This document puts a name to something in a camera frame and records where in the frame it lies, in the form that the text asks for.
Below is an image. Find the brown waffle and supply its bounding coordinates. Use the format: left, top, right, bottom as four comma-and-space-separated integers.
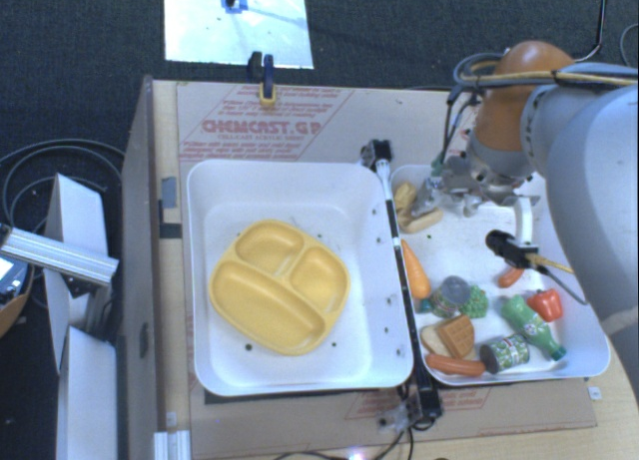
436, 313, 476, 361

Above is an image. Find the green broccoli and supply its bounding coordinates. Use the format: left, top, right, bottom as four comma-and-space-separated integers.
458, 284, 490, 320

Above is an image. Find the green can with grey lid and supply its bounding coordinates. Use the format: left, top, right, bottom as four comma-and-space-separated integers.
429, 274, 472, 320

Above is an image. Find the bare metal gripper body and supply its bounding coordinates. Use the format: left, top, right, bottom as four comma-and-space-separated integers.
437, 152, 541, 207

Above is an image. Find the short orange sausage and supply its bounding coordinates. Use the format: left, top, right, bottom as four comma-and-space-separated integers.
497, 266, 526, 289

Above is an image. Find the green bottle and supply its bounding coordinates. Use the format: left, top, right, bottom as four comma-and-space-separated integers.
499, 293, 568, 362

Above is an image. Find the orange carrot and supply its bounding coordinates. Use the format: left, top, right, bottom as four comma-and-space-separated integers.
400, 238, 432, 300

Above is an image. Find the black block with thin wires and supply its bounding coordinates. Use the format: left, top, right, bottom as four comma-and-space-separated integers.
404, 381, 444, 424
360, 139, 394, 167

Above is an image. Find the thin black and white rod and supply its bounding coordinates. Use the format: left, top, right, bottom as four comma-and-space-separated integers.
376, 159, 436, 402

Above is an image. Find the white bread slice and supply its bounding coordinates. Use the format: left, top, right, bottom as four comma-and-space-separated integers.
419, 323, 453, 358

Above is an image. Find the white plastic tray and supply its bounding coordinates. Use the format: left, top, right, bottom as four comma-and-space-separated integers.
186, 158, 415, 397
389, 163, 612, 388

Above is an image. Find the yellow divided plate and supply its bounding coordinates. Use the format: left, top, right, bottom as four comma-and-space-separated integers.
208, 219, 352, 357

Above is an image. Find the tan toy pastry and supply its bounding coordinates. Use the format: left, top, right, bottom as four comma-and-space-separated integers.
392, 181, 418, 214

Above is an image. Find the orange bell pepper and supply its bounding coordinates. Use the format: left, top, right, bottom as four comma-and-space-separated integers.
526, 288, 564, 323

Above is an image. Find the green and white can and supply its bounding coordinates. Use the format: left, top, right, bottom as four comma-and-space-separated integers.
479, 333, 531, 376

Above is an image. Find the long orange sausage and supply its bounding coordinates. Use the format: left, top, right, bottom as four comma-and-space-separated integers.
424, 352, 487, 378

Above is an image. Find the tan bread roll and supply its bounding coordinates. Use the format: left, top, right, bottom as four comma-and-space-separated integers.
397, 207, 444, 235

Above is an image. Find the brown cardboard board red print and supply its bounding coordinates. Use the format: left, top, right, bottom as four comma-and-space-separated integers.
176, 80, 599, 460

